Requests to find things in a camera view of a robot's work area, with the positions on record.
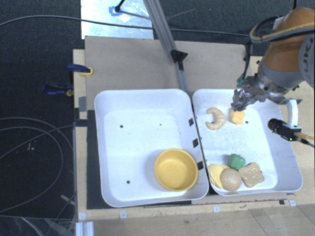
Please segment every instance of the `black bracket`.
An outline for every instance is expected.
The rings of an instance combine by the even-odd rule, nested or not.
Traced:
[[[183,53],[177,50],[172,50],[171,51],[171,56],[174,61],[174,63],[178,63],[178,67],[180,70],[184,70],[183,66],[183,60],[187,57],[188,53]]]

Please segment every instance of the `white tray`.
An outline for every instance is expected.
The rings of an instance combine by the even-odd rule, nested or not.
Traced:
[[[232,97],[233,90],[229,89],[200,89],[192,97],[207,165],[227,165],[230,154],[240,154],[246,164],[256,162],[260,166],[265,181],[252,188],[242,183],[235,192],[211,183],[212,188],[223,196],[296,191],[301,188],[302,175],[291,143],[272,133],[267,126],[272,118],[282,119],[278,105],[269,100],[249,105],[245,110],[243,124],[235,125],[229,116]],[[205,122],[212,121],[212,115],[206,114],[210,107],[220,109],[226,116],[226,122],[219,130],[213,131],[206,127]]]
[[[109,205],[186,201],[208,193],[205,168],[199,170],[196,184],[182,192],[164,189],[154,173],[157,156],[168,148],[183,149],[197,163],[203,161],[201,147],[196,145],[191,101],[185,92],[110,90],[99,93],[94,105],[101,192]]]

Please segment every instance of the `yellow bowl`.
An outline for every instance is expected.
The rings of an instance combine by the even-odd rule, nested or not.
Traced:
[[[198,178],[194,158],[178,148],[164,150],[156,159],[154,171],[159,183],[171,191],[188,190]]]

